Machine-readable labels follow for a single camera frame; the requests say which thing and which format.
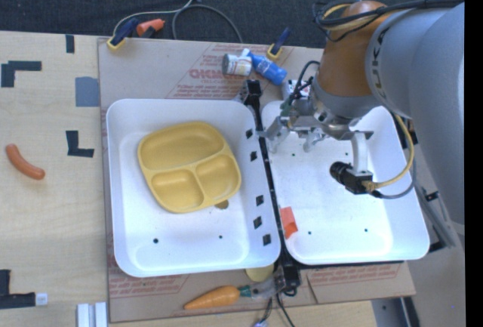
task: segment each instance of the yellow cable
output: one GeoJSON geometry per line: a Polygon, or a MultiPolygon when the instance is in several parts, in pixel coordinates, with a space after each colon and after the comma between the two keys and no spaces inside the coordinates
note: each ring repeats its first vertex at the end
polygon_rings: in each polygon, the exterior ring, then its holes
{"type": "Polygon", "coordinates": [[[362,182],[363,186],[368,190],[368,192],[374,191],[375,189],[380,189],[381,187],[388,186],[390,184],[393,184],[400,180],[404,174],[406,174],[409,169],[411,168],[414,160],[414,144],[413,140],[411,138],[411,134],[409,134],[409,130],[402,121],[401,117],[398,115],[395,115],[396,121],[399,123],[401,126],[402,131],[405,134],[406,140],[408,141],[408,149],[409,149],[409,159],[408,163],[406,164],[406,167],[404,168],[403,171],[401,171],[398,175],[396,175],[394,178],[387,180],[385,182],[373,182],[372,180],[365,180],[362,182]]]}

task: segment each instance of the white tray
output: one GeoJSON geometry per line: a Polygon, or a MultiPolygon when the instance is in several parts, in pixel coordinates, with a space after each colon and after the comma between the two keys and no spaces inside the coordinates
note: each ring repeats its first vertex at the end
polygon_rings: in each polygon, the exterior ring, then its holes
{"type": "Polygon", "coordinates": [[[106,126],[114,255],[128,275],[247,269],[277,259],[280,239],[247,107],[231,100],[124,99],[110,106],[106,126]],[[200,120],[216,127],[230,145],[241,188],[225,209],[173,214],[152,196],[137,161],[137,145],[153,131],[200,120]]]}
{"type": "MultiPolygon", "coordinates": [[[[265,106],[263,124],[280,114],[279,101],[265,106]]],[[[353,129],[374,131],[368,141],[368,167],[375,181],[388,180],[406,165],[391,115],[382,107],[372,110],[353,129]]],[[[429,236],[416,194],[400,199],[353,195],[330,176],[336,161],[353,162],[350,141],[326,139],[310,153],[303,139],[291,133],[270,153],[270,166],[280,208],[291,207],[298,231],[287,240],[287,250],[300,263],[348,264],[413,260],[424,256],[429,236]]],[[[385,194],[400,193],[411,177],[384,187],[385,194]]]]}

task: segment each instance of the wooden table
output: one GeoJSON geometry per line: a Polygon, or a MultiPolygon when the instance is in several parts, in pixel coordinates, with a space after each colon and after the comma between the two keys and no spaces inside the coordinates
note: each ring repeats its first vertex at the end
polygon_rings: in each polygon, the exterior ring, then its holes
{"type": "MultiPolygon", "coordinates": [[[[0,88],[0,270],[11,270],[11,293],[45,292],[48,305],[0,310],[0,325],[75,325],[77,304],[108,302],[100,108],[79,108],[75,79],[98,77],[97,37],[0,32],[0,63],[42,62],[42,70],[14,71],[0,88]],[[67,131],[94,156],[68,156],[67,131]],[[33,180],[12,167],[3,150],[18,145],[46,171],[33,180]]],[[[370,301],[290,307],[297,327],[375,326],[370,301]]],[[[129,322],[138,326],[253,325],[263,312],[129,322]]],[[[274,310],[269,324],[288,325],[274,310]]]]}

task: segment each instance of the yellow plate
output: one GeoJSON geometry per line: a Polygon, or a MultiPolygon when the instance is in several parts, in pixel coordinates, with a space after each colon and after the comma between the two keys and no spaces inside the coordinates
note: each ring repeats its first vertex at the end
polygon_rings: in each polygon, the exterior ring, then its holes
{"type": "Polygon", "coordinates": [[[146,135],[137,158],[156,201],[173,213],[226,201],[242,183],[228,143],[206,122],[172,125],[146,135]]]}

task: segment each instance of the orange carrot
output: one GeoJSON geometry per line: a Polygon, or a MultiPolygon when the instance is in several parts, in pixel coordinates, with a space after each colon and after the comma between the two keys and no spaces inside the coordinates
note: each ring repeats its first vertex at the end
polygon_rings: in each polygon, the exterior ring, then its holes
{"type": "Polygon", "coordinates": [[[240,298],[240,291],[234,285],[216,288],[184,305],[185,310],[229,306],[240,298]]]}

